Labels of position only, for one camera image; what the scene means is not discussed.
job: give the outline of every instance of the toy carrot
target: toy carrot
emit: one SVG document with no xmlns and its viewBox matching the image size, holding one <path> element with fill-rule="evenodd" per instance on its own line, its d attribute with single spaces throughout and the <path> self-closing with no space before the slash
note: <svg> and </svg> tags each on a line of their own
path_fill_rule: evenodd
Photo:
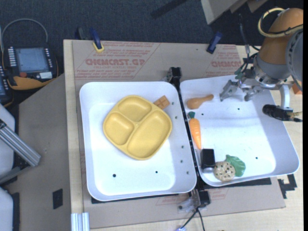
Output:
<svg viewBox="0 0 308 231">
<path fill-rule="evenodd" d="M 202 149 L 201 146 L 201 129 L 200 129 L 200 122 L 198 119 L 194 118 L 195 112 L 189 112 L 188 116 L 190 117 L 189 120 L 189 128 L 192 134 L 192 139 L 197 145 L 198 149 Z"/>
</svg>

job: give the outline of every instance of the yellow plate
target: yellow plate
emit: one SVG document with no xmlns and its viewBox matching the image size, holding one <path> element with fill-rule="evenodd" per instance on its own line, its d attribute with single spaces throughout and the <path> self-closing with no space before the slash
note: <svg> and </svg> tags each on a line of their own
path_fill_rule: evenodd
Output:
<svg viewBox="0 0 308 231">
<path fill-rule="evenodd" d="M 121 99 L 103 122 L 107 139 L 128 156 L 146 160 L 164 144 L 172 130 L 170 117 L 147 99 Z"/>
</svg>

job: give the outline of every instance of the orange carrot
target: orange carrot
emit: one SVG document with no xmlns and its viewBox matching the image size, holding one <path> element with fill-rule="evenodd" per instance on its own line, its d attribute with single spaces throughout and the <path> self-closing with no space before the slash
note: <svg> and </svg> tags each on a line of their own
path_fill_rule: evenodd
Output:
<svg viewBox="0 0 308 231">
<path fill-rule="evenodd" d="M 188 123 L 189 123 L 189 128 L 192 134 L 192 139 L 197 145 L 197 148 L 202 149 L 200 122 L 198 119 L 194 118 L 195 112 L 189 112 L 188 115 L 190 117 L 190 120 Z"/>
</svg>

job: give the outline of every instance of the robotic arm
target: robotic arm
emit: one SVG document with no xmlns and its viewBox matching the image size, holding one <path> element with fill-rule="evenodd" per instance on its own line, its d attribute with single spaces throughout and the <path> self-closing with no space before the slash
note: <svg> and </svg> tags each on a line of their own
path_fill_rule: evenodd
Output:
<svg viewBox="0 0 308 231">
<path fill-rule="evenodd" d="M 276 11 L 280 13 L 269 32 L 264 32 L 263 19 Z M 232 96 L 238 88 L 246 93 L 245 101 L 266 89 L 280 90 L 281 106 L 265 105 L 263 112 L 279 120 L 302 121 L 294 118 L 293 110 L 289 108 L 289 88 L 296 83 L 303 90 L 303 10 L 269 10 L 260 18 L 258 29 L 266 37 L 259 52 L 249 57 L 249 47 L 246 47 L 247 62 L 235 72 L 238 81 L 228 81 L 220 94 L 220 100 Z M 251 59 L 253 66 L 248 68 Z"/>
</svg>

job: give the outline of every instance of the white tray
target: white tray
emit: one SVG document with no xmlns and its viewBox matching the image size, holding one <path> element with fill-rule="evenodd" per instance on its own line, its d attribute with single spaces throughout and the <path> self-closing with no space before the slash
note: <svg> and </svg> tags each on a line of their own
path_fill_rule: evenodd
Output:
<svg viewBox="0 0 308 231">
<path fill-rule="evenodd" d="M 159 151 L 148 160 L 135 160 L 117 149 L 103 133 L 103 121 L 128 95 L 154 102 L 163 95 L 173 129 Z M 157 82 L 90 82 L 82 86 L 80 105 L 86 156 L 87 187 L 99 201 L 187 193 L 196 185 L 193 156 L 178 93 Z"/>
<path fill-rule="evenodd" d="M 246 102 L 244 93 L 238 89 L 234 96 L 221 102 L 219 93 L 229 79 L 235 81 L 235 76 L 186 80 L 180 85 L 186 113 L 194 111 L 200 121 L 203 148 L 214 149 L 216 161 L 224 161 L 229 154 L 246 164 L 242 177 L 221 182 L 212 172 L 200 168 L 200 150 L 195 147 L 203 181 L 219 187 L 297 171 L 299 159 L 284 123 L 262 113 L 264 105 L 274 104 L 270 91 Z M 196 110 L 187 108 L 188 99 L 209 94 L 214 95 L 213 100 Z"/>
</svg>

